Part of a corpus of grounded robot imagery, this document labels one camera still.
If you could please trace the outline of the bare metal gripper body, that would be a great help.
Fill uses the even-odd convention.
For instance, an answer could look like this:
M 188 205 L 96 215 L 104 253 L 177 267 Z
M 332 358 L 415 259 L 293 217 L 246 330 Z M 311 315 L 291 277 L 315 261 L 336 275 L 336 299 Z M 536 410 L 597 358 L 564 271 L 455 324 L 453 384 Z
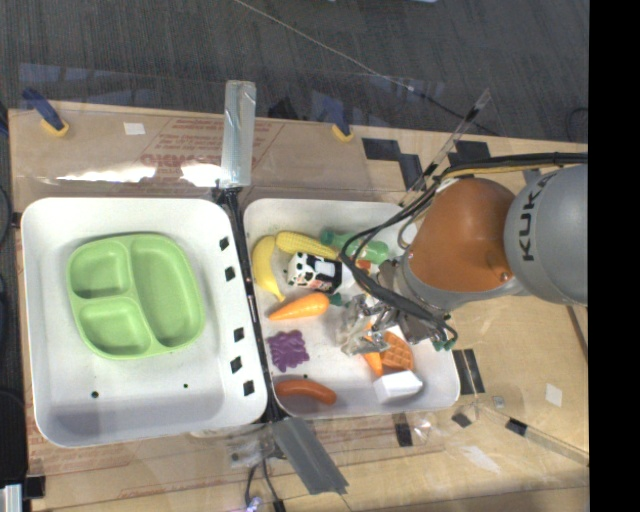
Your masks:
M 447 342 L 446 310 L 409 299 L 381 301 L 380 306 L 385 310 L 382 323 L 399 326 L 409 344 L 444 346 Z

